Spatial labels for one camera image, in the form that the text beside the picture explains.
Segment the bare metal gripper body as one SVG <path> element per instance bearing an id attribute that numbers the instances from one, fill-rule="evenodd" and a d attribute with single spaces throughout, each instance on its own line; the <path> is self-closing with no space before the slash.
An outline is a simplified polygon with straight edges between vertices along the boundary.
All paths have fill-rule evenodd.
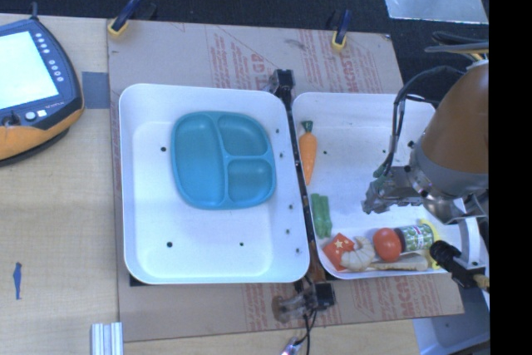
<path id="1" fill-rule="evenodd" d="M 400 207 L 417 207 L 441 197 L 441 191 L 417 166 L 381 165 L 373 172 L 373 178 L 371 184 L 378 188 L 381 200 L 395 200 Z"/>

